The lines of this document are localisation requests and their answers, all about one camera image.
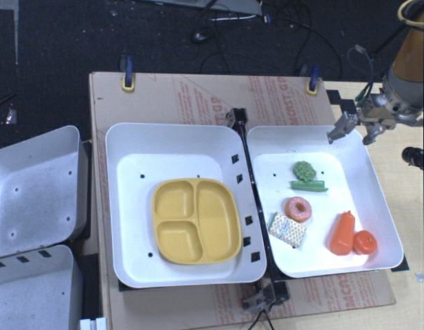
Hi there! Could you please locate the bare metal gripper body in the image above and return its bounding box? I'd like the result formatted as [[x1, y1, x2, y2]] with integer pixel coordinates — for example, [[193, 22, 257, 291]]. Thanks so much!
[[355, 92, 424, 131]]

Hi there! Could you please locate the white plastic tray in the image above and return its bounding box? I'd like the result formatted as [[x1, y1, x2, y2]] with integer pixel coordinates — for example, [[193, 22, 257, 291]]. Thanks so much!
[[246, 124, 405, 279], [0, 244, 85, 330], [104, 122, 268, 289], [0, 125, 89, 260]]

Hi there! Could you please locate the green broccoli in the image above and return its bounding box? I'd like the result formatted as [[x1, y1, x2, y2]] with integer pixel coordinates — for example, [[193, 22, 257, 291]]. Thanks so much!
[[289, 160, 330, 193]]

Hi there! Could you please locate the pink doughnut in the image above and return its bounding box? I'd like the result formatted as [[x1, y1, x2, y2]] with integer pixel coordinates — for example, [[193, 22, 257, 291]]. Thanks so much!
[[284, 196, 313, 224]]

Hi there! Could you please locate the orange bottle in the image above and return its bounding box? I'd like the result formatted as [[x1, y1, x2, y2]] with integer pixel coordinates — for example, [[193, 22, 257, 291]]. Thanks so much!
[[328, 210, 357, 256]]

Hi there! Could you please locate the orange tomato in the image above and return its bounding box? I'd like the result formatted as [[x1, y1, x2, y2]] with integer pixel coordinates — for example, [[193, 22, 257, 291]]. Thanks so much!
[[352, 230, 379, 256]]

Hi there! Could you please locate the white patterned packet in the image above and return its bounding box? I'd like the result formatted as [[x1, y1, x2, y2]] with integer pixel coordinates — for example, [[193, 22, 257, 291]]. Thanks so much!
[[267, 211, 308, 249]]

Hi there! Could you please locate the yellow divided plate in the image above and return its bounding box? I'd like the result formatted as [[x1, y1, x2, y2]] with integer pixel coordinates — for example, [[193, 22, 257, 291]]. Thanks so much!
[[151, 177, 243, 266]]

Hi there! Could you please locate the brown cardboard board red print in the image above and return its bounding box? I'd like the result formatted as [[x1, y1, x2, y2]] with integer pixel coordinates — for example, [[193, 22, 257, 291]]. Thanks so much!
[[89, 71, 397, 330]]

